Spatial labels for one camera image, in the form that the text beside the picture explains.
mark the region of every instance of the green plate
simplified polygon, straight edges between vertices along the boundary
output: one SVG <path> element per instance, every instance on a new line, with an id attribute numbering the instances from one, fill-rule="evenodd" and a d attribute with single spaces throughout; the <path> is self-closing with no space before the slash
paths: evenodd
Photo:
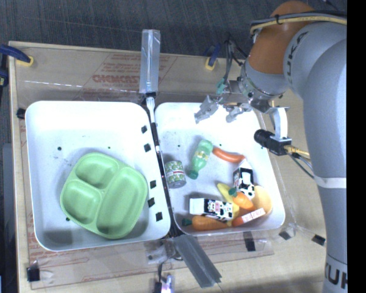
<path id="1" fill-rule="evenodd" d="M 145 177 L 102 153 L 82 156 L 60 196 L 65 215 L 108 239 L 120 239 L 135 226 L 148 194 Z"/>

